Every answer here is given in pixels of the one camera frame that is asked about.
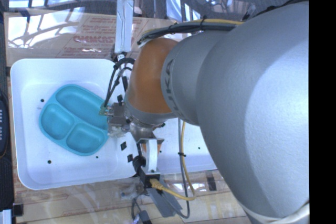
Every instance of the teal plastic dish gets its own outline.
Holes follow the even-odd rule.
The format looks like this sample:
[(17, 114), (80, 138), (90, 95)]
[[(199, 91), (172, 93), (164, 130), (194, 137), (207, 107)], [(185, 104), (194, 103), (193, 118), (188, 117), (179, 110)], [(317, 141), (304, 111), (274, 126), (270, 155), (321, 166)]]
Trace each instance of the teal plastic dish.
[(39, 117), (42, 133), (82, 156), (97, 152), (108, 139), (107, 119), (99, 115), (103, 99), (75, 84), (59, 88)]

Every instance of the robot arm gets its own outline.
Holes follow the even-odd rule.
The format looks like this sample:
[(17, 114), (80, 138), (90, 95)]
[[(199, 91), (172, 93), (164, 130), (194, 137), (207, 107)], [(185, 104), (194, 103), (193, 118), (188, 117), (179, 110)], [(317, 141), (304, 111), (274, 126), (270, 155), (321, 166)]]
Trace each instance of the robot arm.
[[(135, 136), (174, 117), (200, 126), (253, 224), (309, 206), (308, 10), (299, 2), (231, 31), (154, 39), (125, 95)], [(279, 223), (309, 223), (309, 215), (289, 221)]]

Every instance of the white tray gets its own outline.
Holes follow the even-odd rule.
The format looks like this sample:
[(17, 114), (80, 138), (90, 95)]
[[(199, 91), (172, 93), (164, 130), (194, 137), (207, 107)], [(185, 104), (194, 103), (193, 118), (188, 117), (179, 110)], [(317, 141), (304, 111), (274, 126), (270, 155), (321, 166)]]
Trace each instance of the white tray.
[[(114, 63), (104, 59), (22, 59), (11, 68), (14, 135), (20, 181), (30, 189), (48, 189), (127, 178), (134, 175), (127, 156), (137, 155), (130, 133), (108, 138), (91, 156), (76, 155), (43, 135), (38, 119), (47, 100), (61, 86), (77, 84), (96, 95), (106, 96)], [(123, 94), (120, 86), (112, 96)], [(177, 119), (155, 130), (164, 138), (158, 160), (162, 174), (180, 171)], [(121, 150), (121, 144), (127, 147)], [(186, 164), (190, 171), (216, 169), (199, 127), (188, 125), (185, 134)]]

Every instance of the blue plate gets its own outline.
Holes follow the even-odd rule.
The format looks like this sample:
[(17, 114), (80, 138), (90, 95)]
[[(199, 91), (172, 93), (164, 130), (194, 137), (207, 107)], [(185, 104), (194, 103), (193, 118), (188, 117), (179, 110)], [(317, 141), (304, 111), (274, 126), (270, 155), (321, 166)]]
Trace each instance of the blue plate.
[(78, 85), (65, 85), (43, 107), (39, 127), (63, 148), (82, 156), (92, 155), (108, 139), (107, 118), (99, 115), (103, 101)]

